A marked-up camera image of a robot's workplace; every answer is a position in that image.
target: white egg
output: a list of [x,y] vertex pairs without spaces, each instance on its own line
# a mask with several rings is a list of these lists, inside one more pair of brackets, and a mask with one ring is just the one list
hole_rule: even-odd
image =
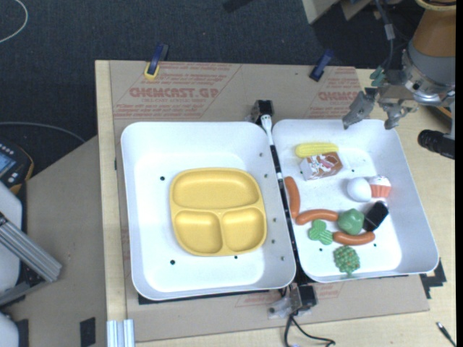
[[347,183],[347,194],[357,202],[368,202],[371,200],[370,184],[362,177],[354,177]]

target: hot dog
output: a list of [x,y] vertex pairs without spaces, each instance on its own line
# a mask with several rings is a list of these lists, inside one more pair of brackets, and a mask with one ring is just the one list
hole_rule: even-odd
[[289,212],[292,218],[296,218],[296,216],[299,215],[301,207],[301,197],[296,181],[292,177],[287,176],[284,178],[284,185],[289,195]]
[[319,208],[316,210],[308,210],[300,213],[296,217],[296,224],[297,225],[304,225],[309,221],[313,220],[328,220],[328,221],[337,221],[338,220],[338,213],[332,210],[324,210],[323,208]]
[[333,240],[336,243],[345,244],[347,246],[359,246],[361,244],[367,244],[375,240],[375,233],[367,231],[360,235],[349,235],[342,231],[333,233]]

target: robotic arm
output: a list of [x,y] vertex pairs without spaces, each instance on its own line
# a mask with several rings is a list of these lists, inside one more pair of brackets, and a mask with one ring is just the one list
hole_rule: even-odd
[[420,105],[449,107],[451,133],[424,130],[418,143],[455,159],[456,0],[415,1],[426,10],[403,52],[402,69],[379,69],[372,74],[375,87],[359,93],[342,119],[344,128],[368,117],[376,102],[388,115],[386,129],[398,126],[400,118]]

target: dark floor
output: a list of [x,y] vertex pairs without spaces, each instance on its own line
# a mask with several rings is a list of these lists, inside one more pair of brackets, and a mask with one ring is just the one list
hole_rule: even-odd
[[[73,135],[96,135],[97,59],[150,60],[157,42],[170,61],[313,65],[324,50],[330,64],[376,68],[387,57],[383,23],[364,9],[346,21],[335,5],[309,25],[301,0],[0,0],[0,135],[22,146],[35,173],[75,149]],[[405,0],[391,7],[410,38],[422,10]],[[400,47],[393,66],[399,66]]]

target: toy food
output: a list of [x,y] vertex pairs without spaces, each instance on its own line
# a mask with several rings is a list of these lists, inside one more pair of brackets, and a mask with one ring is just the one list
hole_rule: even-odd
[[284,178],[284,185],[289,195],[289,212],[292,218],[296,218],[299,215],[301,206],[301,197],[296,181],[292,177],[287,176]]
[[382,175],[376,175],[368,179],[371,188],[371,195],[374,198],[389,196],[391,191],[391,182],[389,179]]
[[305,180],[316,180],[336,175],[342,169],[341,158],[336,152],[312,155],[299,165]]
[[377,201],[365,214],[363,228],[366,231],[376,230],[388,214],[389,210],[386,206],[386,203],[380,200]]
[[363,177],[354,177],[347,183],[347,194],[357,202],[371,200],[371,187]]
[[352,208],[339,215],[338,226],[350,235],[357,235],[362,230],[364,219],[365,215],[363,213]]
[[326,222],[322,220],[314,220],[312,228],[308,231],[309,239],[319,240],[321,244],[329,245],[333,243],[333,234],[326,230]]
[[334,251],[334,262],[342,273],[351,275],[355,270],[360,269],[360,258],[355,249],[349,246],[339,247]]
[[338,150],[338,146],[332,142],[305,142],[296,146],[294,152],[299,158],[306,158],[312,155],[337,152]]
[[328,220],[328,221],[336,221],[338,219],[339,215],[337,212],[334,212],[332,210],[325,210],[323,208],[319,208],[316,210],[307,210],[302,213],[300,213],[296,217],[296,224],[297,225],[304,225],[305,223],[308,223],[309,221],[313,220]]
[[349,235],[342,231],[333,233],[333,240],[336,243],[345,244],[348,246],[359,246],[362,244],[370,243],[375,240],[375,234],[372,231],[360,235]]

